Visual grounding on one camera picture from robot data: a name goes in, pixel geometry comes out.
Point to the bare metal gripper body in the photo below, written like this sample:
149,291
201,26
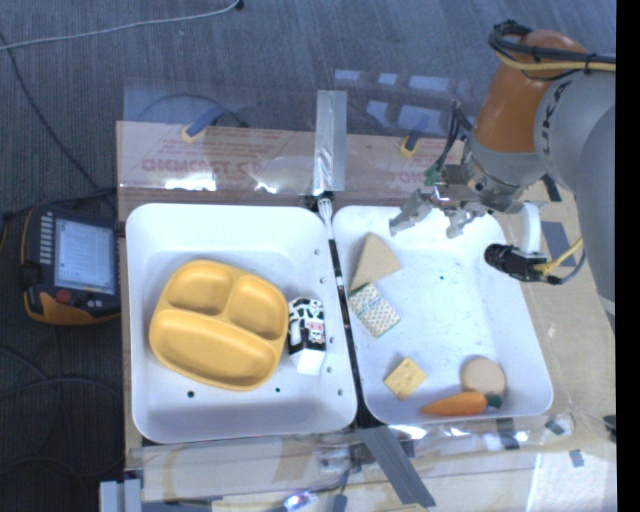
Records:
472,192

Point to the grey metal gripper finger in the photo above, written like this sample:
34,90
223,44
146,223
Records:
459,222
411,214

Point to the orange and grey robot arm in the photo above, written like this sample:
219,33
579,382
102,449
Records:
565,120

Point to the tan pizza slice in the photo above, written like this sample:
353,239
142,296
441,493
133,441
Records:
372,260

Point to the white plastic tray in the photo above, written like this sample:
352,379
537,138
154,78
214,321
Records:
235,320
450,320

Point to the white green patterned packet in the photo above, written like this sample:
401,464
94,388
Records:
375,310

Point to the black and white cow carton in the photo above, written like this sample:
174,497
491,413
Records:
309,325

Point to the tan round biscuit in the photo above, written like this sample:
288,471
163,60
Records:
482,375

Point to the orange carrot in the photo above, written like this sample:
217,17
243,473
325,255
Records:
457,404

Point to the yellow divided plate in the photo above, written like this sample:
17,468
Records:
217,325

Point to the brown cardboard board red print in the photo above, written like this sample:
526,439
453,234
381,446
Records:
160,165

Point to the black cylinder on white bracket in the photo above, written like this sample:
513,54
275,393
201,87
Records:
515,260

